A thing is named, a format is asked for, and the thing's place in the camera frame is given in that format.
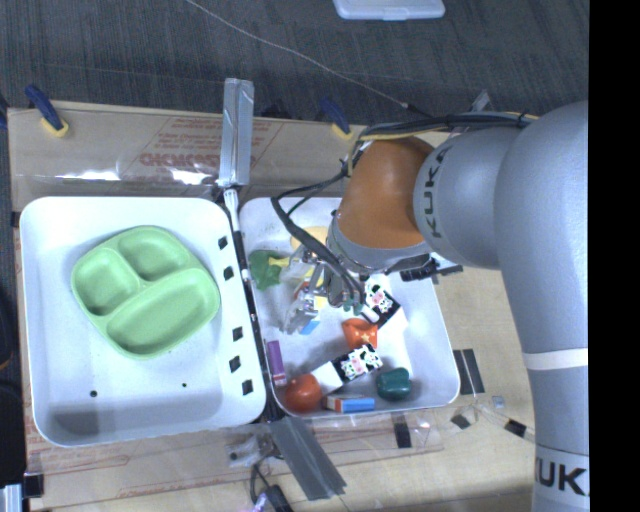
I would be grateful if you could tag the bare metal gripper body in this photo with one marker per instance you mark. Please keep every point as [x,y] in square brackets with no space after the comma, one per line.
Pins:
[327,280]

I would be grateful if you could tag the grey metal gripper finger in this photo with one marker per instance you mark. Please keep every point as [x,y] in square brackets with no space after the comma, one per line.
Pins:
[311,306]
[294,315]

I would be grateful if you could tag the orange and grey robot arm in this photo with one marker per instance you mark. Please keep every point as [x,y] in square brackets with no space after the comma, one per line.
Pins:
[540,210]

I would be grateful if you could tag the yellow cube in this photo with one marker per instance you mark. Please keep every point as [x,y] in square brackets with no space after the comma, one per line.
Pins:
[321,303]

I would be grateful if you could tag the blue cube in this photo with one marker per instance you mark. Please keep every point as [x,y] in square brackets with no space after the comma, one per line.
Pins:
[311,327]

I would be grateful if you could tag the purple box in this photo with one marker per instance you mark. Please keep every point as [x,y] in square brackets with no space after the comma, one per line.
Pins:
[275,362]

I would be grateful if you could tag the green broccoli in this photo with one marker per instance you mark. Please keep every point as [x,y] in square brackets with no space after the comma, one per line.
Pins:
[262,270]

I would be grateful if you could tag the orange packet with yellow star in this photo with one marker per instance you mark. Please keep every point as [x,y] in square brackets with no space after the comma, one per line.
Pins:
[360,334]

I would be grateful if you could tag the cow print milk carton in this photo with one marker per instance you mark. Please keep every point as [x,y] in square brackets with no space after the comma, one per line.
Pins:
[382,300]
[350,367]

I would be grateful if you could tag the red tomato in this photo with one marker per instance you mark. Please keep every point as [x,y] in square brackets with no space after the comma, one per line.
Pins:
[302,395]

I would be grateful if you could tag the orange and blue box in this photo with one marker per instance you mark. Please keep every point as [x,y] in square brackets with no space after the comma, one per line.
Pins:
[350,404]

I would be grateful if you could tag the dark green pepper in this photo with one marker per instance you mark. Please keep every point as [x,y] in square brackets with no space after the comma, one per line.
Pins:
[394,385]

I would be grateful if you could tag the white plastic tray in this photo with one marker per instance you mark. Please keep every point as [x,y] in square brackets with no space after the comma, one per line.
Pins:
[430,360]
[150,400]

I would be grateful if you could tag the green divided plate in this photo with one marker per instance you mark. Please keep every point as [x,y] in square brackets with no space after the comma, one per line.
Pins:
[150,305]

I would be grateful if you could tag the brown cardboard board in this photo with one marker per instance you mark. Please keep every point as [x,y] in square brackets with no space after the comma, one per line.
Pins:
[125,145]

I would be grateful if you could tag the black cylinder on white bracket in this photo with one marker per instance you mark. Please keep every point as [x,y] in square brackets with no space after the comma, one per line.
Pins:
[420,271]

